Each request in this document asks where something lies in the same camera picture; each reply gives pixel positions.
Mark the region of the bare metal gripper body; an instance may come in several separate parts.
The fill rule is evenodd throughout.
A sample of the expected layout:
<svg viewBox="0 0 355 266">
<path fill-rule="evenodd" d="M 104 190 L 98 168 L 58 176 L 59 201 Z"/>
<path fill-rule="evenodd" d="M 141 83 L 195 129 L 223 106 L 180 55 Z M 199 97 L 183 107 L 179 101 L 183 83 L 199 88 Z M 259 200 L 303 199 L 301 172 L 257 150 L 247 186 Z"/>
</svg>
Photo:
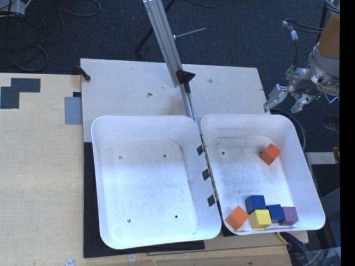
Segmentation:
<svg viewBox="0 0 355 266">
<path fill-rule="evenodd" d="M 329 94 L 339 93 L 339 78 L 321 69 L 296 68 L 286 74 L 289 92 L 298 94 Z"/>
</svg>

